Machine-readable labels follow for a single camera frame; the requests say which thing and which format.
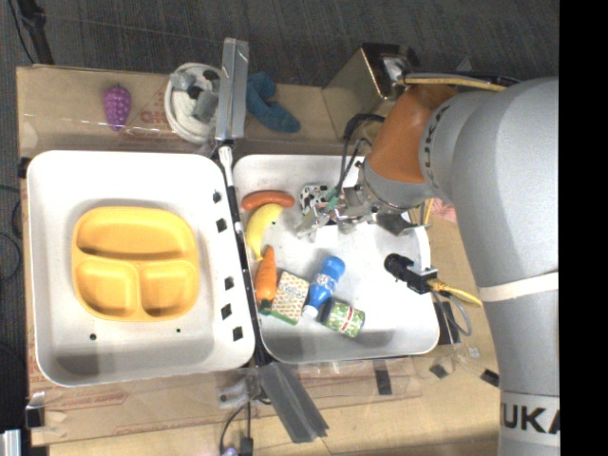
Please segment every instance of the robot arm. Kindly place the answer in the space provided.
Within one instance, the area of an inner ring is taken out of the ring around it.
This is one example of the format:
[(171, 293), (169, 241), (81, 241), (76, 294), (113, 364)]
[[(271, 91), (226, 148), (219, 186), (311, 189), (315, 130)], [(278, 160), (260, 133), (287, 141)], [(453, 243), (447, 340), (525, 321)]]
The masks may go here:
[(501, 376), (502, 456), (560, 454), (559, 81), (456, 94), (415, 85), (360, 169), (360, 211), (453, 204)]

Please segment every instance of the toy carrot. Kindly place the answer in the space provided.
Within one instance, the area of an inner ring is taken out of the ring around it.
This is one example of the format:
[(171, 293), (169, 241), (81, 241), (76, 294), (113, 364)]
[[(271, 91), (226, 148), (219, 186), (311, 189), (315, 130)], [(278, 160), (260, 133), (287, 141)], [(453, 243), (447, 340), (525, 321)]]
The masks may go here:
[(276, 295), (276, 261), (275, 249), (269, 246), (264, 258), (259, 263), (256, 274), (256, 301), (262, 314), (269, 314)]

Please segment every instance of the toy sink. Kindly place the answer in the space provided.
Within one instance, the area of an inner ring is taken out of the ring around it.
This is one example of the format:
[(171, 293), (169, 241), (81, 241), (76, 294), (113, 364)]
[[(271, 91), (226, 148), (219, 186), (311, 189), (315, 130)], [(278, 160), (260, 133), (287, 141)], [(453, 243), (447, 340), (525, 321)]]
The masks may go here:
[[(261, 189), (285, 191), (299, 198), (306, 185), (337, 183), (341, 158), (311, 155), (248, 155), (235, 165), (240, 200)], [(353, 167), (345, 187), (356, 183)], [(241, 211), (246, 224), (251, 213)], [(338, 234), (325, 226), (315, 242), (298, 238), (302, 208), (285, 208), (264, 233), (263, 247), (275, 248), (276, 266), (304, 279), (314, 278), (321, 260), (333, 255), (346, 263), (335, 298), (365, 313), (361, 333), (351, 339), (302, 317), (295, 326), (271, 315), (260, 315), (264, 346), (284, 363), (321, 363), (387, 358), (429, 352), (439, 340), (439, 324), (430, 294), (419, 295), (404, 282), (395, 282), (384, 267), (387, 255), (397, 253), (430, 265), (430, 246), (424, 228), (396, 237), (378, 225), (358, 224), (354, 232)], [(259, 262), (250, 261), (252, 276)]]
[(68, 387), (228, 371), (255, 338), (223, 175), (198, 155), (28, 167), (35, 352)]
[(86, 212), (72, 240), (72, 278), (91, 314), (162, 321), (187, 313), (199, 295), (199, 252), (178, 215), (155, 208)]

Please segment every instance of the kuka logo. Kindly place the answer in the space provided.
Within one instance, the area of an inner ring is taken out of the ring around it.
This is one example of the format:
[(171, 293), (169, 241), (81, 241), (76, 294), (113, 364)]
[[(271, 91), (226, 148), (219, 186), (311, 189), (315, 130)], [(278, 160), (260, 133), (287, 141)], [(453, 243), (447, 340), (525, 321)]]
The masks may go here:
[(444, 113), (446, 113), (446, 110), (449, 109), (449, 107), (449, 104), (443, 106), (437, 111), (437, 113), (435, 113), (432, 119), (432, 123), (430, 123), (430, 125), (428, 126), (428, 134), (427, 138), (425, 139), (425, 168), (427, 169), (428, 178), (430, 179), (434, 187), (439, 186), (435, 183), (435, 177), (433, 176), (432, 165), (430, 163), (430, 145), (433, 142), (433, 134), (435, 133), (435, 130), (439, 125), (439, 121), (441, 120), (441, 117), (444, 115)]
[[(536, 431), (540, 434), (558, 434), (560, 432), (560, 410), (556, 409), (553, 414), (548, 414), (547, 408), (529, 408), (524, 405), (501, 403), (501, 426), (510, 429)], [(543, 426), (548, 421), (547, 415), (551, 415), (551, 424)]]

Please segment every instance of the toy can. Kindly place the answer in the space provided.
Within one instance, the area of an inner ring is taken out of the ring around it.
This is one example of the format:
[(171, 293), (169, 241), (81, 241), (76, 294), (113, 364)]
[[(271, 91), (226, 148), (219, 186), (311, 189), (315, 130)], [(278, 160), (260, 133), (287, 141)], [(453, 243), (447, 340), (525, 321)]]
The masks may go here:
[(342, 301), (330, 299), (324, 306), (320, 322), (331, 330), (354, 338), (363, 328), (365, 313)]

